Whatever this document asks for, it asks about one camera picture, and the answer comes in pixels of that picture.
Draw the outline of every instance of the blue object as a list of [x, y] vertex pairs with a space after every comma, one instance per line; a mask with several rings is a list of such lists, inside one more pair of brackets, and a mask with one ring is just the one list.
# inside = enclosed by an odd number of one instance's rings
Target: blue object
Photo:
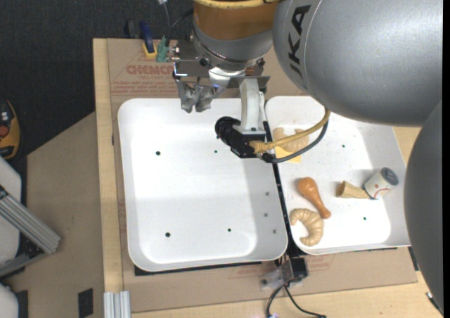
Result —
[[153, 46], [153, 38], [152, 32], [150, 30], [150, 26], [141, 20], [139, 22], [139, 27], [141, 28], [141, 35], [143, 39], [143, 43], [146, 45], [148, 53], [155, 53], [155, 47]]

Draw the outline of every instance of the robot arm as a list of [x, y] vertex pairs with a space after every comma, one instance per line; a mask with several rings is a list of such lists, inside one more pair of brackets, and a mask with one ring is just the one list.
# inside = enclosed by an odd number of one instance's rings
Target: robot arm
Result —
[[[423, 126], [407, 169], [405, 213], [418, 264], [443, 310], [443, 0], [194, 1], [193, 53], [184, 58], [180, 46], [178, 84], [189, 75], [196, 84], [206, 78], [210, 96], [242, 86], [244, 125], [227, 121], [224, 128], [238, 140], [245, 141], [248, 127], [261, 128], [250, 107], [256, 100], [246, 94], [264, 86], [262, 58], [272, 42], [286, 75], [327, 109], [366, 122]], [[202, 71], [190, 74], [199, 65]], [[434, 186], [428, 193], [427, 182]]]

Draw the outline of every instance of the black carpet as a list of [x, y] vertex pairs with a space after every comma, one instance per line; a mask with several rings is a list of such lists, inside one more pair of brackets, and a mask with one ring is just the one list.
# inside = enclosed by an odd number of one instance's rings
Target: black carpet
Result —
[[[192, 3], [168, 7], [174, 21]], [[156, 0], [0, 0], [0, 96], [18, 115], [24, 154], [94, 112], [92, 39], [123, 38], [127, 19], [155, 38], [167, 26]], [[172, 37], [189, 32], [185, 20]]]

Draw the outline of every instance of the toy croissant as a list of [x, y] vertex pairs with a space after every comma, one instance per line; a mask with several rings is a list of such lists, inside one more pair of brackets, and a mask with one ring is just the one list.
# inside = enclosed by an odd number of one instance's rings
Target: toy croissant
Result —
[[[303, 132], [303, 129], [295, 129], [295, 133], [299, 134]], [[287, 135], [284, 134], [284, 128], [278, 127], [274, 129], [274, 141], [278, 141], [282, 138], [286, 138]], [[306, 135], [302, 138], [291, 141], [290, 143], [282, 144], [280, 147], [289, 153], [294, 153], [303, 149], [309, 143], [309, 137]]]
[[290, 225], [301, 221], [308, 230], [308, 236], [300, 238], [306, 246], [315, 246], [323, 236], [323, 219], [317, 212], [306, 208], [294, 209], [289, 215]]

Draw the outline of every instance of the wooden table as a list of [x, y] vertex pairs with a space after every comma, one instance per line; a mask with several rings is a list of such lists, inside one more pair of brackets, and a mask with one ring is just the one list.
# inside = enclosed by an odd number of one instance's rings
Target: wooden table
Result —
[[[96, 118], [98, 131], [98, 166], [100, 174], [101, 226], [103, 236], [103, 271], [106, 292], [124, 290], [120, 251], [119, 219], [115, 178], [115, 158], [111, 142], [110, 83], [108, 76], [108, 40], [94, 40], [94, 74], [96, 92]], [[407, 161], [417, 137], [417, 128], [396, 128], [397, 139]], [[307, 310], [326, 314], [327, 317], [441, 317], [426, 293], [428, 287], [418, 272], [417, 284], [367, 288], [337, 293], [303, 295], [297, 298]], [[266, 301], [253, 300], [133, 314], [133, 317], [264, 317]], [[280, 317], [306, 317], [288, 298], [276, 299], [271, 308]]]

